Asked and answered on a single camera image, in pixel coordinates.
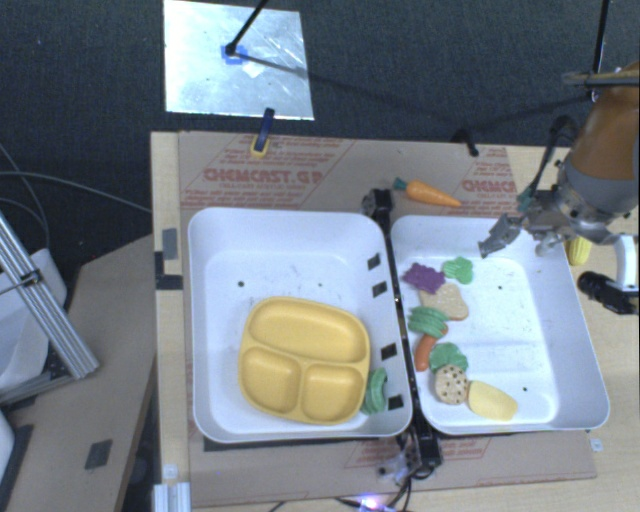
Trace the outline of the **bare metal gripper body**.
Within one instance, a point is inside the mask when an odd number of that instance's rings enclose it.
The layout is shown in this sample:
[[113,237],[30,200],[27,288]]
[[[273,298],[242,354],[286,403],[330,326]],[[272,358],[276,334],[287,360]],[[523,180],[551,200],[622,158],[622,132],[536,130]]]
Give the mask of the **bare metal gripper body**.
[[614,216],[589,205],[571,188],[527,189],[518,197],[518,211],[523,228],[536,241],[546,232],[555,232],[563,242],[577,237],[597,245],[616,242],[616,234],[608,228]]

